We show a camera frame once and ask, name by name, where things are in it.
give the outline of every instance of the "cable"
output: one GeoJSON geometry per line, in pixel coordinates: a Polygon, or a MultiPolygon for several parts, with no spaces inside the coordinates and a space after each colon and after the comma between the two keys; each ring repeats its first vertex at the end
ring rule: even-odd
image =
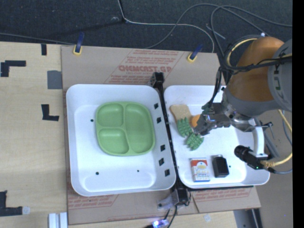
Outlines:
{"type": "MultiPolygon", "coordinates": [[[[282,110],[278,110],[280,116],[283,118],[283,121],[287,124],[288,129],[290,131],[290,133],[292,134],[293,130],[291,125],[289,124],[289,122],[287,121],[286,117],[283,115],[282,110]]],[[[289,161],[293,156],[293,153],[291,152],[286,158],[284,158],[283,160],[280,161],[261,161],[261,164],[263,164],[265,167],[274,167],[274,166],[278,166],[281,164],[286,163],[287,161],[289,161]]]]}
{"type": "Polygon", "coordinates": [[[173,26],[173,28],[170,30],[170,32],[169,32],[162,40],[160,40],[160,41],[157,42],[156,44],[154,44],[154,45],[152,45],[152,46],[150,46],[150,47],[147,47],[147,48],[153,48],[153,47],[159,45],[160,43],[162,43],[163,41],[165,41],[165,40],[169,37],[169,35],[176,29],[176,27],[177,27],[178,25],[180,25],[179,22],[180,22],[180,20],[183,18],[183,16],[184,16],[189,10],[191,10],[191,9],[193,9],[193,8],[196,8],[196,7],[199,7],[199,6],[211,6],[211,7],[215,7],[215,9],[213,10],[213,12],[212,12],[212,14],[211,14],[211,17],[210,17],[210,25],[211,25],[211,30],[212,30],[213,36],[214,36],[214,38],[215,38],[215,40],[216,40],[216,43],[217,43],[217,45],[218,45],[218,47],[219,47],[219,49],[220,49],[220,52],[221,52],[222,56],[224,56],[224,53],[223,53],[222,48],[220,47],[220,44],[219,44],[217,35],[216,35],[215,30],[214,30],[214,27],[213,27],[213,16],[214,16],[214,13],[215,13],[217,10],[219,10],[219,9],[223,9],[223,10],[225,10],[225,11],[227,11],[227,12],[229,12],[229,13],[231,13],[231,14],[237,16],[237,17],[239,17],[240,19],[242,19],[242,20],[244,20],[245,22],[249,23],[251,26],[255,27],[256,29],[258,29],[259,31],[261,31],[261,32],[263,32],[263,33],[265,33],[265,32],[264,32],[261,28],[257,27],[255,24],[251,23],[251,22],[248,21],[247,19],[243,18],[242,16],[238,15],[237,13],[235,13],[235,12],[233,12],[233,11],[227,9],[227,8],[237,9],[237,10],[239,10],[239,11],[242,11],[242,12],[247,13],[247,14],[249,14],[249,15],[251,15],[251,16],[254,16],[254,17],[256,17],[256,18],[258,18],[258,19],[260,19],[260,20],[263,20],[263,21],[268,22],[268,23],[272,23],[272,24],[274,24],[274,25],[283,26],[283,27],[292,27],[292,25],[281,24],[281,23],[277,23],[277,22],[270,21],[270,20],[268,20],[268,19],[265,19],[265,18],[263,18],[263,17],[261,17],[261,16],[258,16],[258,15],[256,15],[256,14],[253,14],[253,13],[251,13],[251,12],[249,12],[249,11],[246,11],[246,10],[244,10],[244,9],[241,9],[241,8],[238,8],[238,7],[235,7],[235,6],[230,6],[230,5],[218,6],[218,5],[216,5],[216,4],[211,4],[211,3],[199,3],[199,4],[192,5],[191,7],[187,8],[187,9],[181,14],[181,16],[178,18],[178,20],[176,21],[175,24],[149,24],[149,23],[134,22],[134,21],[130,21],[129,19],[127,19],[127,18],[125,17],[124,11],[123,11],[123,8],[122,8],[122,5],[121,5],[121,2],[120,2],[120,0],[117,0],[117,1],[118,1],[118,5],[119,5],[119,8],[120,8],[122,17],[123,17],[123,19],[124,19],[127,23],[141,24],[141,25],[172,25],[172,26],[173,26]]]}
{"type": "Polygon", "coordinates": [[[292,146],[293,145],[293,142],[292,140],[290,139],[288,133],[287,133],[287,130],[286,130],[286,124],[285,124],[285,121],[283,120],[283,130],[284,130],[284,133],[285,133],[285,136],[287,138],[287,140],[289,141],[290,145],[292,146]]]}
{"type": "Polygon", "coordinates": [[[175,212],[174,212],[174,214],[173,214],[173,216],[172,216],[172,219],[171,219],[169,225],[167,226],[167,228],[169,228],[169,227],[171,226],[171,224],[172,224],[172,222],[173,222],[173,220],[174,220],[174,218],[175,218],[175,216],[176,216],[176,213],[177,213],[177,205],[175,205],[175,212]]]}
{"type": "Polygon", "coordinates": [[[26,39],[32,39],[32,40],[39,40],[39,41],[48,41],[48,42],[54,42],[54,43],[59,43],[59,44],[64,44],[64,45],[74,45],[72,43],[62,42],[62,41],[58,41],[58,40],[50,40],[50,39],[36,38],[36,37],[30,37],[30,36],[22,36],[22,35],[2,33],[2,32],[0,32],[0,35],[2,35],[2,36],[19,37],[19,38],[26,38],[26,39]]]}
{"type": "Polygon", "coordinates": [[[270,137],[268,136],[268,134],[266,132],[264,132],[264,140],[265,140],[266,147],[269,150],[271,156],[274,157],[274,158],[279,158],[280,154],[277,151],[277,147],[272,142],[272,140],[270,139],[270,137]]]}
{"type": "Polygon", "coordinates": [[[216,75],[213,95],[212,95],[211,99],[202,107],[202,109],[206,109],[208,111],[211,108],[214,98],[217,95],[219,88],[221,86],[221,81],[222,81],[222,72],[221,72],[221,67],[219,67],[218,71],[217,71],[217,75],[216,75]]]}
{"type": "Polygon", "coordinates": [[[278,64],[284,64],[287,62],[292,62],[292,54],[284,55],[281,57],[276,57],[276,58],[269,58],[269,59],[264,59],[257,64],[252,64],[248,66],[240,66],[236,67],[232,70],[236,70],[238,72],[248,72],[249,70],[256,69],[256,68],[261,68],[261,67],[269,67],[269,66],[275,66],[278,64]]]}
{"type": "Polygon", "coordinates": [[[261,35],[249,35],[249,36],[245,36],[242,37],[240,39],[238,39],[237,41],[235,41],[234,43],[231,44],[231,46],[229,46],[226,50],[226,52],[224,53],[224,61],[226,63],[226,65],[228,66],[232,66],[230,63],[230,57],[232,52],[237,49],[239,46],[243,45],[246,42],[252,41],[252,40],[257,40],[258,38],[261,38],[261,35]]]}
{"type": "Polygon", "coordinates": [[[292,173],[293,172],[293,169],[291,168],[290,170],[288,171],[276,171],[275,169],[269,167],[267,169],[269,172],[271,173],[274,173],[274,174],[280,174],[280,175],[285,175],[285,174],[289,174],[289,173],[292,173]]]}
{"type": "Polygon", "coordinates": [[[191,198],[192,198],[192,195],[191,195],[191,192],[189,192],[189,200],[188,200],[187,203],[185,203],[185,206],[189,206],[190,205],[191,198]]]}
{"type": "Polygon", "coordinates": [[[168,209],[168,212],[166,213],[166,215],[165,215],[165,217],[164,217],[163,219],[166,219],[166,218],[168,217],[168,215],[169,215],[169,213],[170,213],[170,210],[171,210],[171,209],[168,209]]]}

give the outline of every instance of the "white tray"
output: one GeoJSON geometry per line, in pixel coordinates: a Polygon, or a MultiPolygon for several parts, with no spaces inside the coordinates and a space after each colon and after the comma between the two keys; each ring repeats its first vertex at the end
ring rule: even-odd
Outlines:
{"type": "Polygon", "coordinates": [[[66,93],[71,182],[82,196],[166,190],[176,181],[159,95],[146,85],[74,85],[66,93]],[[98,106],[131,101],[146,106],[155,130],[155,147],[138,156],[112,156],[99,147],[98,106]]]}
{"type": "MultiPolygon", "coordinates": [[[[178,133],[175,119],[169,107],[174,104],[185,104],[189,107],[192,115],[201,114],[201,107],[211,99],[213,90],[213,86],[175,85],[168,87],[164,92],[180,180],[187,187],[193,189],[250,186],[266,183],[270,177],[268,171],[252,169],[234,154],[234,149],[238,145],[252,147],[255,144],[262,144],[264,146],[264,135],[261,128],[252,133],[244,133],[232,126],[211,130],[210,134],[205,136],[202,145],[194,151],[187,148],[185,138],[178,133]],[[212,168],[212,156],[219,154],[223,155],[228,163],[229,175],[224,178],[215,178],[212,168]],[[210,181],[193,181],[190,166],[191,158],[207,158],[210,181]]],[[[221,98],[222,91],[217,94],[214,102],[220,102],[221,98]]]]}

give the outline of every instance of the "green divided plate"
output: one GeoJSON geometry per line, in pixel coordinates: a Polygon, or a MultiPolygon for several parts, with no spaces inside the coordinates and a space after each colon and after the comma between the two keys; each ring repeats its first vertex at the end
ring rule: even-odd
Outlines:
{"type": "Polygon", "coordinates": [[[155,145],[150,111],[135,102],[110,102],[98,107],[95,115],[100,148],[111,155],[145,154],[155,145]]]}

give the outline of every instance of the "cardboard sheet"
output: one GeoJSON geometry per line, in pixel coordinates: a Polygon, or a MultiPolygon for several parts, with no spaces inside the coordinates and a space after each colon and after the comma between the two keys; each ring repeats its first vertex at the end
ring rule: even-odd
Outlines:
{"type": "MultiPolygon", "coordinates": [[[[180,51],[83,47],[80,56],[72,52],[73,46],[61,47],[69,224],[163,217],[167,211],[158,210],[157,201],[166,198],[170,190],[90,198],[76,194],[69,176],[66,92],[75,84],[149,85],[153,72],[164,73],[165,88],[214,85],[217,55],[198,53],[197,59],[189,63],[190,52],[180,51]]],[[[190,205],[178,210],[178,215],[259,207],[254,187],[204,190],[192,192],[190,205]]]]}

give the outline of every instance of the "white cable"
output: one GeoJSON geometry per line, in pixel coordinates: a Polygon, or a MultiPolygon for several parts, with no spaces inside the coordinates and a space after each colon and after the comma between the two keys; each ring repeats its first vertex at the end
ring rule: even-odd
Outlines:
{"type": "MultiPolygon", "coordinates": [[[[173,30],[176,28],[176,26],[177,26],[177,25],[180,25],[180,24],[179,24],[179,21],[181,20],[181,18],[182,18],[190,9],[195,8],[195,7],[198,7],[198,6],[212,6],[212,7],[215,7],[215,9],[214,9],[213,12],[212,12],[211,18],[210,18],[210,23],[211,23],[211,29],[212,29],[213,35],[214,35],[214,37],[215,37],[216,43],[217,43],[217,45],[218,45],[218,47],[219,47],[219,49],[220,49],[220,51],[221,51],[222,54],[223,54],[223,51],[222,51],[222,48],[220,47],[220,44],[219,44],[218,39],[217,39],[217,37],[216,37],[216,32],[214,31],[213,24],[212,24],[212,17],[213,17],[213,15],[214,15],[214,13],[215,13],[217,10],[219,10],[219,9],[222,9],[222,10],[224,10],[224,11],[227,11],[227,12],[229,12],[229,13],[231,13],[231,14],[237,16],[237,17],[239,17],[240,19],[242,19],[242,20],[244,20],[245,22],[249,23],[250,25],[252,25],[252,26],[255,27],[256,29],[260,30],[262,33],[265,33],[265,32],[262,31],[262,30],[261,30],[259,27],[257,27],[255,24],[251,23],[250,21],[248,21],[248,20],[245,19],[244,17],[242,17],[242,16],[236,14],[235,12],[233,12],[233,11],[231,11],[231,10],[229,10],[229,9],[237,9],[237,10],[239,10],[239,11],[242,11],[242,12],[247,13],[247,14],[253,16],[253,17],[256,17],[256,18],[258,18],[258,19],[260,19],[260,20],[263,20],[263,21],[266,21],[266,22],[268,22],[268,23],[272,23],[272,24],[274,24],[274,25],[283,26],[283,27],[291,27],[291,28],[292,28],[292,25],[282,24],[282,23],[276,23],[276,22],[270,21],[270,20],[268,20],[268,19],[265,19],[265,18],[263,18],[263,17],[261,17],[261,16],[258,16],[258,15],[256,15],[256,14],[253,14],[253,13],[251,13],[251,12],[249,12],[249,11],[246,11],[246,10],[244,10],[244,9],[241,9],[241,8],[238,8],[238,7],[235,7],[235,6],[230,6],[230,5],[218,6],[218,5],[216,5],[216,4],[210,4],[210,3],[199,3],[199,4],[195,4],[195,5],[193,5],[193,6],[189,7],[189,8],[187,8],[187,9],[182,13],[182,15],[179,17],[178,21],[177,21],[175,24],[149,24],[149,23],[133,22],[133,21],[128,20],[128,19],[125,17],[123,8],[122,8],[122,6],[121,6],[121,2],[120,2],[120,0],[117,0],[117,1],[118,1],[118,5],[119,5],[119,8],[120,8],[120,11],[121,11],[121,14],[122,14],[123,19],[124,19],[125,21],[129,22],[129,23],[132,23],[132,24],[141,24],[141,25],[173,25],[173,26],[174,26],[173,29],[172,29],[172,30],[171,30],[171,31],[170,31],[170,32],[169,32],[161,41],[159,41],[158,43],[152,45],[152,46],[149,47],[149,48],[152,48],[152,47],[154,47],[154,46],[156,46],[156,45],[162,43],[166,38],[168,38],[168,36],[173,32],[173,30]]],[[[201,31],[203,31],[204,33],[206,33],[206,34],[208,35],[208,37],[211,39],[212,44],[214,45],[213,39],[211,38],[211,36],[210,36],[206,31],[204,31],[203,29],[201,29],[201,28],[199,28],[199,27],[195,27],[195,28],[200,29],[201,31]]]]}
{"type": "Polygon", "coordinates": [[[214,52],[214,41],[213,41],[211,35],[210,35],[207,31],[203,30],[202,28],[200,28],[200,27],[198,27],[198,26],[196,26],[196,25],[191,25],[191,24],[179,24],[179,23],[176,23],[176,24],[172,24],[172,23],[141,23],[141,22],[131,21],[131,20],[129,20],[129,19],[127,19],[127,18],[125,17],[123,8],[122,8],[122,6],[121,6],[121,4],[120,4],[120,1],[117,0],[117,2],[118,2],[119,9],[120,9],[120,12],[121,12],[121,14],[122,14],[122,17],[123,17],[123,19],[124,19],[127,23],[130,23],[130,24],[138,24],[138,25],[189,26],[189,27],[193,27],[193,28],[199,29],[200,31],[204,32],[204,33],[209,37],[209,39],[210,39],[211,42],[212,42],[212,53],[214,52]]]}

